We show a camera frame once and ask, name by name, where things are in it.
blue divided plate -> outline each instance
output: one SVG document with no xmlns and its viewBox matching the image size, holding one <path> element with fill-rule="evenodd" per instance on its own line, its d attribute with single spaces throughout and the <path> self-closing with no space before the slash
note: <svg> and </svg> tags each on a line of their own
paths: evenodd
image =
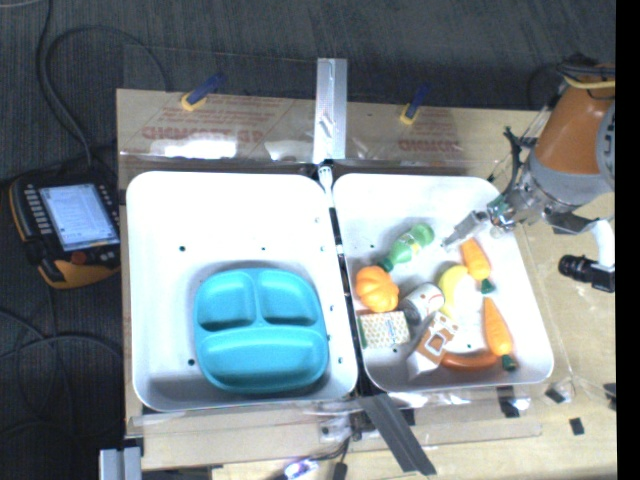
<svg viewBox="0 0 640 480">
<path fill-rule="evenodd" d="M 291 272 L 247 268 L 214 274 L 198 288 L 193 315 L 200 369 L 225 391 L 301 389 L 327 368 L 320 301 Z"/>
</svg>

orange carrot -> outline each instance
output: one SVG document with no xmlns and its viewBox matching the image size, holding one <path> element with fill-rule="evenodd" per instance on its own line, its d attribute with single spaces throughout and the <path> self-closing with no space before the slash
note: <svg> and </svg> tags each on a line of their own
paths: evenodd
<svg viewBox="0 0 640 480">
<path fill-rule="evenodd" d="M 484 298 L 483 318 L 484 333 L 489 350 L 499 357 L 511 354 L 513 351 L 511 333 L 491 297 Z"/>
<path fill-rule="evenodd" d="M 462 259 L 469 269 L 469 275 L 476 281 L 482 283 L 482 293 L 490 293 L 494 290 L 493 284 L 489 281 L 491 275 L 491 263 L 487 255 L 480 247 L 478 241 L 471 237 L 460 245 Z"/>
</svg>

plastic sheet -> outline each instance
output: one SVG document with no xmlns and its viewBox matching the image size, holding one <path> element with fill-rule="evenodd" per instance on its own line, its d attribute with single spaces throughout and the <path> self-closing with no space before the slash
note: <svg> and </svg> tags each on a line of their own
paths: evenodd
<svg viewBox="0 0 640 480">
<path fill-rule="evenodd" d="M 129 86 L 148 89 L 153 84 L 145 84 L 144 70 L 139 69 L 141 62 L 148 64 L 147 53 L 135 48 L 130 53 Z M 256 63 L 264 65 L 265 60 L 194 52 L 160 53 L 165 61 L 173 59 L 176 72 L 184 74 L 186 71 L 189 76 L 181 76 L 180 80 L 184 83 L 179 91 L 119 92 L 120 109 L 127 111 L 119 114 L 121 189 L 125 190 L 137 173 L 157 168 L 244 172 L 249 165 L 249 170 L 258 172 L 267 169 L 271 172 L 314 176 L 314 166 L 309 165 L 313 141 L 314 62 L 287 63 L 278 60 L 272 63 L 275 67 L 269 72 L 274 85 L 267 83 L 262 88 L 254 85 L 252 90 L 247 90 L 243 87 L 244 82 L 238 82 L 235 86 L 227 87 L 227 93 L 211 95 L 205 105 L 189 113 L 181 108 L 180 98 L 198 80 L 225 66 L 229 68 L 225 69 L 227 72 L 243 73 L 236 68 L 244 63 L 254 63 L 252 72 L 260 72 L 255 69 Z M 185 56 L 191 59 L 190 64 L 183 62 Z M 292 74 L 294 72 L 300 76 L 296 78 Z M 291 78 L 277 76 L 284 73 L 292 74 Z M 288 80 L 294 78 L 300 85 L 287 85 Z M 416 121 L 418 126 L 408 129 L 398 119 L 402 108 L 403 105 L 395 104 L 348 103 L 348 158 L 335 165 L 337 175 L 349 172 L 411 172 L 422 175 L 491 176 L 498 189 L 506 185 L 510 165 L 508 144 L 505 141 L 502 148 L 487 145 L 495 144 L 496 131 L 502 126 L 520 126 L 524 130 L 530 113 L 522 113 L 522 118 L 514 123 L 504 118 L 508 115 L 513 119 L 514 115 L 518 115 L 517 112 L 502 114 L 500 111 L 490 111 L 494 121 L 486 125 L 487 120 L 479 116 L 487 111 L 470 109 L 456 112 L 452 109 L 423 107 Z M 234 120 L 222 119 L 225 115 Z M 484 127 L 478 126 L 478 122 L 484 122 Z M 414 430 L 422 443 L 539 435 L 541 429 L 535 418 L 536 403 L 569 403 L 576 384 L 591 387 L 601 384 L 600 379 L 595 382 L 583 379 L 580 372 L 571 366 L 557 324 L 559 315 L 552 309 L 557 307 L 558 301 L 554 299 L 553 286 L 549 283 L 551 278 L 556 283 L 571 281 L 556 279 L 558 275 L 549 266 L 550 260 L 541 261 L 540 255 L 544 255 L 545 251 L 536 249 L 536 241 L 546 231 L 550 232 L 540 227 L 518 227 L 514 236 L 553 352 L 553 371 L 543 381 L 530 384 L 446 386 L 436 390 L 390 392 L 389 395 L 399 407 L 415 412 L 417 423 Z M 608 349 L 603 351 L 605 355 L 610 353 Z M 185 433 L 202 436 L 235 431 L 246 437 L 260 435 L 261 428 L 278 424 L 286 426 L 292 436 L 287 453 L 304 454 L 324 446 L 332 439 L 343 439 L 345 428 L 360 425 L 361 437 L 371 437 L 370 440 L 361 441 L 361 449 L 384 448 L 384 443 L 375 439 L 375 431 L 367 428 L 366 424 L 361 425 L 362 411 L 354 403 L 358 396 L 366 396 L 367 389 L 370 386 L 367 387 L 366 382 L 360 383 L 352 396 L 345 400 L 283 401 L 277 406 L 258 403 L 246 407 L 163 414 L 154 414 L 140 405 L 132 391 L 129 391 L 127 434 L 134 437 Z M 603 399 L 607 398 L 605 391 L 595 391 Z M 510 417 L 514 413 L 519 418 Z M 254 448 L 260 449 L 253 457 L 256 460 L 277 456 L 278 450 L 282 449 L 275 444 L 262 442 L 260 438 Z M 237 456 L 237 453 L 234 455 L 232 451 L 221 451 L 219 461 L 246 458 Z"/>
</svg>

toy green bottle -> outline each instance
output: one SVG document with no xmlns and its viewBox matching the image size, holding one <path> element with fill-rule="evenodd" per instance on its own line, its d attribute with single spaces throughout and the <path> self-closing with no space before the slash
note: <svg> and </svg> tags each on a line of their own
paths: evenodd
<svg viewBox="0 0 640 480">
<path fill-rule="evenodd" d="M 387 254 L 386 258 L 378 262 L 385 272 L 391 272 L 399 263 L 407 263 L 427 245 L 433 242 L 433 229 L 428 224 L 416 224 L 409 231 L 402 233 Z"/>
</svg>

wooden table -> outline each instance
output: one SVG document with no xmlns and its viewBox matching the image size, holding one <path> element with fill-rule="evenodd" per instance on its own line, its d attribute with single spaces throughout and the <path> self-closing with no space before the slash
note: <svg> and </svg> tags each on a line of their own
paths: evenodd
<svg viewBox="0 0 640 480">
<path fill-rule="evenodd" d="M 140 130 L 176 98 L 179 95 L 155 91 L 118 91 L 120 150 L 126 149 L 130 139 L 139 136 Z M 399 112 L 394 106 L 358 105 L 354 114 L 359 116 Z M 474 162 L 467 165 L 470 174 L 483 177 L 489 174 L 490 166 L 499 167 L 498 161 L 508 156 L 509 146 L 502 138 L 504 127 L 509 125 L 514 132 L 522 132 L 535 115 L 525 111 L 432 110 L 434 116 L 443 119 L 450 142 L 462 145 L 466 154 L 473 156 Z M 359 135 L 366 136 L 366 123 L 359 122 L 358 126 Z M 136 174 L 157 168 L 157 163 L 121 155 L 120 189 L 125 190 Z M 607 194 L 580 213 L 593 218 L 613 211 L 613 194 Z M 280 474 L 286 464 L 299 457 L 334 448 L 335 443 L 322 439 L 318 419 L 298 407 L 217 410 L 213 414 L 183 415 L 186 417 L 143 415 L 143 405 L 131 380 L 124 206 L 121 219 L 126 417 L 130 437 L 143 437 L 143 471 L 223 465 L 210 471 L 212 478 L 267 479 Z M 615 478 L 616 412 L 611 408 L 610 391 L 603 388 L 606 383 L 616 382 L 615 295 L 557 272 L 559 258 L 564 254 L 597 258 L 595 241 L 590 234 L 555 235 L 543 223 L 521 228 L 517 236 L 539 304 L 546 313 L 545 324 L 549 333 L 558 338 L 554 346 L 558 386 L 568 390 L 569 396 L 564 403 L 557 403 L 544 394 L 536 395 L 523 416 L 515 419 L 505 418 L 497 403 L 483 417 L 471 413 L 467 416 L 469 408 L 465 405 L 439 407 L 427 411 L 425 420 L 418 417 L 414 431 L 426 443 L 425 450 L 442 479 Z M 582 425 L 583 433 L 574 433 L 576 424 Z M 352 442 L 346 463 L 350 480 L 421 477 L 403 473 L 380 437 Z M 305 478 L 331 478 L 331 468 L 331 462 L 321 462 L 320 469 Z"/>
</svg>

